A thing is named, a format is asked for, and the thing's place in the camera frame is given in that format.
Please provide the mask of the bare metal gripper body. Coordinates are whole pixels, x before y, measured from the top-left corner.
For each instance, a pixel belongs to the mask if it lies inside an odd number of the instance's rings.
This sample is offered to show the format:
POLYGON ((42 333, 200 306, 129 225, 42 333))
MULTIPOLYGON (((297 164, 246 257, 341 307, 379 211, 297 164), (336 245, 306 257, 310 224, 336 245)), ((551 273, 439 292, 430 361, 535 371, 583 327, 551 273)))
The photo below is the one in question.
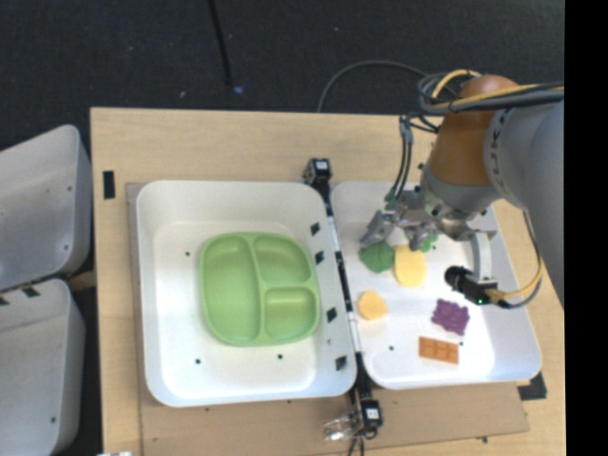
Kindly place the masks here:
POLYGON ((428 230, 455 241, 471 239, 469 223, 481 212, 480 190, 404 190, 395 198, 396 225, 428 230))

